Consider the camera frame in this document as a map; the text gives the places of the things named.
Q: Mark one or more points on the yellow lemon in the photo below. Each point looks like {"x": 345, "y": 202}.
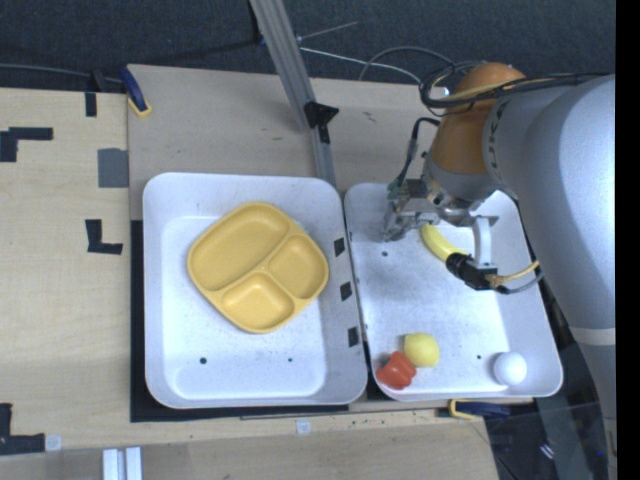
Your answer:
{"x": 421, "y": 349}

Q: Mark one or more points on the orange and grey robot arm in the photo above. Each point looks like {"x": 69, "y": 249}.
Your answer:
{"x": 560, "y": 178}

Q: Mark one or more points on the pale wood board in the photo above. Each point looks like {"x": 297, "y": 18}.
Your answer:
{"x": 220, "y": 128}

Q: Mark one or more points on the white plastic tray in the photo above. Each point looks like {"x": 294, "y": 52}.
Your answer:
{"x": 430, "y": 303}
{"x": 240, "y": 363}

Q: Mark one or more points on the black cylinder on white bracket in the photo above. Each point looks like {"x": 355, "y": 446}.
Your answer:
{"x": 481, "y": 248}

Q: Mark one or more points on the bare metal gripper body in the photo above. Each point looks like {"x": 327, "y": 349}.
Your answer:
{"x": 417, "y": 207}

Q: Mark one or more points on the orange bell pepper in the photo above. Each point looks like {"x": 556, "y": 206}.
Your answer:
{"x": 396, "y": 370}

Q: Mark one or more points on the yellow banana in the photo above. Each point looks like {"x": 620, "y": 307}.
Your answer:
{"x": 434, "y": 244}

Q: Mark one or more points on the white ball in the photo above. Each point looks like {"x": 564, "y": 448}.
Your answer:
{"x": 510, "y": 368}

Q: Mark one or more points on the yellow divided plate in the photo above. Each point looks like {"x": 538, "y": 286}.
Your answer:
{"x": 250, "y": 253}

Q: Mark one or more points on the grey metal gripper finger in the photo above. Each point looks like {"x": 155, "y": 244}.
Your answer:
{"x": 389, "y": 228}
{"x": 401, "y": 227}

